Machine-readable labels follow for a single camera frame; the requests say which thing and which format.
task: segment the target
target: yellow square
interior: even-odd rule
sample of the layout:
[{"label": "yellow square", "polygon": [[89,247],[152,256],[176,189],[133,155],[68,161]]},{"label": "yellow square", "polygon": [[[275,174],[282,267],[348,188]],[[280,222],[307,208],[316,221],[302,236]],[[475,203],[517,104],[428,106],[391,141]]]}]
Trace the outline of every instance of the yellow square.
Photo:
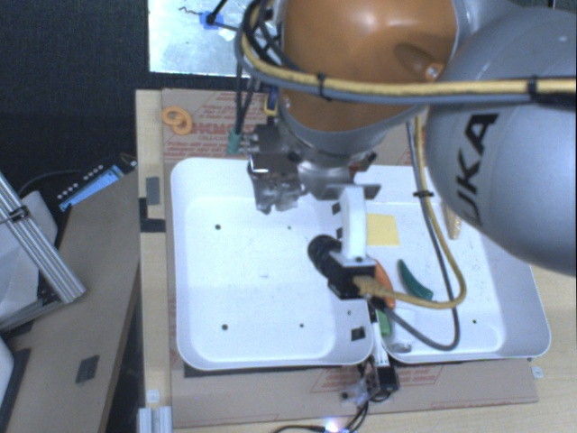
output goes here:
[{"label": "yellow square", "polygon": [[367,245],[400,245],[393,215],[367,214]]}]

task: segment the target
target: cardboard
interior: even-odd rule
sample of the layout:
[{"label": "cardboard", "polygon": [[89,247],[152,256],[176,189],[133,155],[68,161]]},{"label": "cardboard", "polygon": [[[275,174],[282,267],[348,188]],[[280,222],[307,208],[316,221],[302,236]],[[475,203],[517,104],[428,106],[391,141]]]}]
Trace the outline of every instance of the cardboard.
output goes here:
[{"label": "cardboard", "polygon": [[[256,95],[247,125],[266,121],[262,95]],[[280,369],[202,373],[185,367],[175,343],[176,299],[172,254],[169,174],[180,159],[226,157],[234,121],[234,94],[206,90],[164,90],[162,106],[186,108],[195,120],[190,135],[163,126],[167,271],[169,280],[170,366],[174,428],[274,420],[350,416],[356,411],[340,393],[359,380],[357,367]],[[376,150],[378,164],[410,164],[404,127],[391,130]],[[400,390],[371,413],[440,410],[536,402],[533,375],[526,360],[429,364],[398,368]]]}]

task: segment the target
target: silver sheet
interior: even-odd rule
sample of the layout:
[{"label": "silver sheet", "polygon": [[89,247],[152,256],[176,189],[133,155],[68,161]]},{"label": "silver sheet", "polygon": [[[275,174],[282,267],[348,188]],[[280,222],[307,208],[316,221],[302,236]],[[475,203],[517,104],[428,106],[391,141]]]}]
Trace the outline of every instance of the silver sheet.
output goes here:
[{"label": "silver sheet", "polygon": [[[148,0],[149,56],[152,72],[234,76],[234,32],[205,29],[199,15],[220,0]],[[229,0],[224,23],[238,26],[251,0]]]}]

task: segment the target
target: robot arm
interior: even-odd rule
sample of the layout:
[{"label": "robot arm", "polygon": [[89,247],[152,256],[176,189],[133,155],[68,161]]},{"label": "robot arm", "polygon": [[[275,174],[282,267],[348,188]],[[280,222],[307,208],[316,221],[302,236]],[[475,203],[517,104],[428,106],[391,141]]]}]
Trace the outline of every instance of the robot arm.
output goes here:
[{"label": "robot arm", "polygon": [[[280,88],[250,159],[259,209],[294,207],[303,192],[338,198],[387,131],[430,106],[427,161],[444,201],[515,256],[575,274],[574,14],[506,0],[288,0],[283,49],[292,77],[262,74],[238,35],[239,61]],[[296,88],[301,73],[317,81]],[[567,76],[541,94],[541,78]],[[368,87],[343,92],[333,78]],[[442,92],[495,79],[523,82]]]}]

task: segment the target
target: dark background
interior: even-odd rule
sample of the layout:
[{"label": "dark background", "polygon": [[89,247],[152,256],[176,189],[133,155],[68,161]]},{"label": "dark background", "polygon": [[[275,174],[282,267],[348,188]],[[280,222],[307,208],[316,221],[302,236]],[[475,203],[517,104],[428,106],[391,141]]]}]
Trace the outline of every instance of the dark background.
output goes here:
[{"label": "dark background", "polygon": [[[558,0],[573,11],[576,1]],[[151,74],[147,17],[147,0],[0,0],[0,171],[15,188],[134,154],[138,88],[234,87]]]}]

